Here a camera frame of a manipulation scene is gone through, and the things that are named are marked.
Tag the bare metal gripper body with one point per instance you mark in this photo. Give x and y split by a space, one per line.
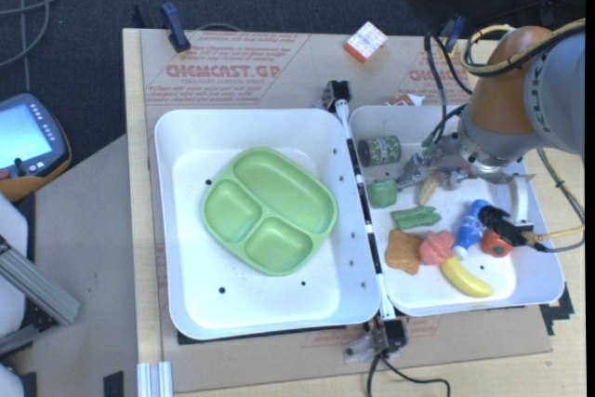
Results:
485 165

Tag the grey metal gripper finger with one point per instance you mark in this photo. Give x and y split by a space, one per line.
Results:
415 169
453 180

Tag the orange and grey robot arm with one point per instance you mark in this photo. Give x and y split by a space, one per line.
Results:
520 88

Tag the pale yellow toy corn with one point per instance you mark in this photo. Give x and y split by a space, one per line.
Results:
427 190

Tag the green patterned can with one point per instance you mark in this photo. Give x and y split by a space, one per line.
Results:
380 150

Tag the green toy pepper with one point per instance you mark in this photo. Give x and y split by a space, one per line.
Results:
382 194

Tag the green toy beans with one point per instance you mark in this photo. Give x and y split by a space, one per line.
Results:
413 218

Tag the blue and white bottle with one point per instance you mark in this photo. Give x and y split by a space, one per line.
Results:
470 228

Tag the pink toy ice cream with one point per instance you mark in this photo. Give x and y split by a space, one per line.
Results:
436 247

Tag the orange and white packet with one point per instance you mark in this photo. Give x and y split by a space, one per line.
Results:
403 100

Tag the thin black and white rod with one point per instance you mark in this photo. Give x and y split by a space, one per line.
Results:
371 233

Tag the orange toy tomato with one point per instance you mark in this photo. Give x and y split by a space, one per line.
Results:
495 246

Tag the orange toy biscuit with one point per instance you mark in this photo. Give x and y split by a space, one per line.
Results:
402 252

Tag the yellow banana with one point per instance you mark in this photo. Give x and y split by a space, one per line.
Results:
465 281

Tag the white plastic tray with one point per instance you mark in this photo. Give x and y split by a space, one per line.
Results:
195 293
525 283

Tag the orange and white carton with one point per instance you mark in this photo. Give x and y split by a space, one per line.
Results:
365 42

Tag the green divided plate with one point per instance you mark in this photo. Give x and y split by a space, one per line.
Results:
269 200

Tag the brown cardboard board red print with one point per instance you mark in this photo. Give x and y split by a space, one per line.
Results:
232 74

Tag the black cylinder on white bracket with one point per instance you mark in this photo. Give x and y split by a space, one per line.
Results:
504 224

